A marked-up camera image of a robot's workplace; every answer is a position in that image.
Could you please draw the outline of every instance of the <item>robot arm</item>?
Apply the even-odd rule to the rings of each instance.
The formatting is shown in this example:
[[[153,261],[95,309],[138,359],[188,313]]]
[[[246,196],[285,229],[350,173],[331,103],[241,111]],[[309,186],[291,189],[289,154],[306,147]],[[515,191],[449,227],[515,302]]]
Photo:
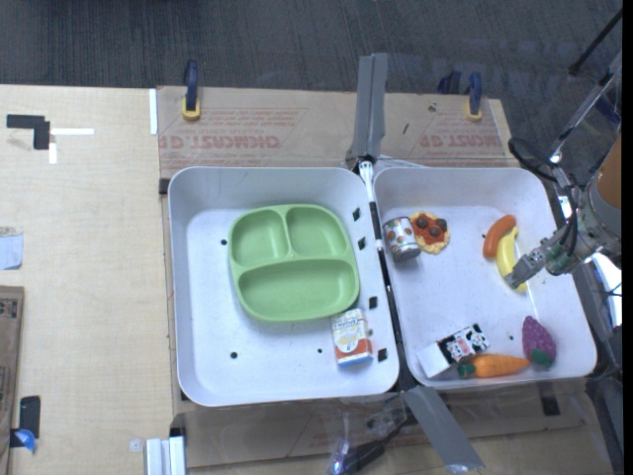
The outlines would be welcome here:
[[[604,253],[621,268],[622,135],[600,170],[580,192],[578,202],[568,187],[572,215],[565,226],[521,256],[504,278],[512,287],[546,268],[550,274],[572,272],[596,252]]]

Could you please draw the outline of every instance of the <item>green divided plate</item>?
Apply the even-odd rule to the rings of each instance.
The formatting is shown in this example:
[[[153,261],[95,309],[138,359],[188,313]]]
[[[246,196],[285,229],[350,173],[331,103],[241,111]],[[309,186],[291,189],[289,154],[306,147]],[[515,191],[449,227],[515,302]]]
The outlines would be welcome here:
[[[286,204],[242,214],[228,234],[228,260],[240,303],[259,320],[320,319],[358,297],[347,232],[321,206]]]

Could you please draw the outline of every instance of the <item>white tray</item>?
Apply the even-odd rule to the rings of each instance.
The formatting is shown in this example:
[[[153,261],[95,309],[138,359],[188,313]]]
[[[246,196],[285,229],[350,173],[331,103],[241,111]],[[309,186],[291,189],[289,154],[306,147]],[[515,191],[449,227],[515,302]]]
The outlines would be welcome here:
[[[265,323],[249,316],[233,289],[227,257],[232,222],[280,204],[318,204],[341,221],[360,277],[374,360],[339,367],[328,319]],[[360,218],[352,216],[360,209]],[[400,366],[373,239],[367,193],[342,168],[192,167],[169,185],[176,360],[183,392],[203,406],[376,395],[395,384]],[[360,249],[357,241],[365,238]],[[375,297],[376,308],[369,309]],[[387,358],[378,361],[378,350]]]
[[[439,254],[394,262],[388,268],[398,305],[407,364],[422,384],[460,389],[525,381],[582,377],[596,362],[587,318],[570,275],[542,271],[527,293],[511,290],[493,260],[482,256],[483,235],[505,214],[519,229],[516,256],[538,246],[556,229],[540,180],[517,168],[390,168],[374,182],[381,220],[429,211],[448,222],[449,244]],[[416,353],[436,340],[478,323],[492,346],[489,352],[522,356],[521,327],[531,315],[558,345],[549,371],[534,369],[492,379],[459,379],[449,370],[429,379]]]

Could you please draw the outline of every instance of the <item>small carton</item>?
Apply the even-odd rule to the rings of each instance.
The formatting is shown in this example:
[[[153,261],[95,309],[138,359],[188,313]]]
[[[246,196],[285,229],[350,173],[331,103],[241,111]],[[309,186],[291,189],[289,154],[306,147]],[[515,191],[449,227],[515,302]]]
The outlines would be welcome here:
[[[334,352],[339,366],[371,360],[372,343],[362,308],[347,310],[331,318]]]
[[[452,333],[440,341],[423,348],[417,360],[428,378],[433,378],[453,364],[472,357],[490,347],[478,324],[472,324]]]

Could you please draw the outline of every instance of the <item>yellow banana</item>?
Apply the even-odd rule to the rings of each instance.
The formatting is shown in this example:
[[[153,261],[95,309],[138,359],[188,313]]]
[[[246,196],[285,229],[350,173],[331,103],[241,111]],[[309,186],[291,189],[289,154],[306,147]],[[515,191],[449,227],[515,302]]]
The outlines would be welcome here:
[[[498,241],[497,267],[498,272],[501,273],[501,277],[504,277],[507,274],[511,273],[512,268],[516,263],[516,259],[514,258],[514,240],[517,234],[518,228],[514,227],[510,232],[503,235]],[[517,292],[525,292],[527,290],[527,285],[525,284],[525,282],[523,282],[514,290],[516,290]]]

